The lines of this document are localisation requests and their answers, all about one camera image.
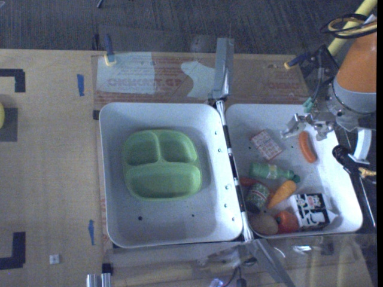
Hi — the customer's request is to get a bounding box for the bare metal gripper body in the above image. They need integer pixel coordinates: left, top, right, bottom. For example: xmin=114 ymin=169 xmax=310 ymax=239
xmin=310 ymin=103 xmax=364 ymax=132

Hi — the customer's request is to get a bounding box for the orange sausage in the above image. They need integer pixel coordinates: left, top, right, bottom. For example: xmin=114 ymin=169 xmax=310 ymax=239
xmin=298 ymin=130 xmax=318 ymax=164

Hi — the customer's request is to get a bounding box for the white plastic tray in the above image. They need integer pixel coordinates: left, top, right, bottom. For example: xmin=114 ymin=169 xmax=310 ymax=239
xmin=98 ymin=102 xmax=244 ymax=249
xmin=224 ymin=103 xmax=364 ymax=239

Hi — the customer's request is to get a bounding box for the green bottle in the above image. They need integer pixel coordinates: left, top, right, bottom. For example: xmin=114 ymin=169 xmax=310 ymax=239
xmin=248 ymin=161 xmax=301 ymax=184

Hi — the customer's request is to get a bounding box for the brown cardboard board red print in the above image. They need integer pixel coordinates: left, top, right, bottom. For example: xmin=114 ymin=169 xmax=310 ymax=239
xmin=91 ymin=53 xmax=377 ymax=252

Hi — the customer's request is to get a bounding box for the orange carrot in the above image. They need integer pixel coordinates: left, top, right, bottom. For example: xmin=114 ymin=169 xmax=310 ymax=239
xmin=267 ymin=180 xmax=297 ymax=210

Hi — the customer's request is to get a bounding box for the black and white milk carton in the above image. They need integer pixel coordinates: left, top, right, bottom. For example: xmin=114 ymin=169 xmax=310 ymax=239
xmin=288 ymin=193 xmax=339 ymax=231

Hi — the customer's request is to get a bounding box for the green and red can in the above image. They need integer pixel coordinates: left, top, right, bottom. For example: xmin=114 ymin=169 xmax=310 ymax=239
xmin=245 ymin=182 xmax=271 ymax=213

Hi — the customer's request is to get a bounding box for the red bell pepper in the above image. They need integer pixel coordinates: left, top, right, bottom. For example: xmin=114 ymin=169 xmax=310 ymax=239
xmin=275 ymin=210 xmax=300 ymax=234

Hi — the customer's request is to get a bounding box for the brown potato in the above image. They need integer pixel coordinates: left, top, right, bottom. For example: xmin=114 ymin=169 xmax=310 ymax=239
xmin=249 ymin=213 xmax=279 ymax=236

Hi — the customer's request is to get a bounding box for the green divided plate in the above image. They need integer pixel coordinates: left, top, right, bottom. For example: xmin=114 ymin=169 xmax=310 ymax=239
xmin=121 ymin=129 xmax=203 ymax=202

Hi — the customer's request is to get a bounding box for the black cylinder on white bracket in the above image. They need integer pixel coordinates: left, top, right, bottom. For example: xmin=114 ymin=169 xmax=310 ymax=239
xmin=332 ymin=129 xmax=373 ymax=173

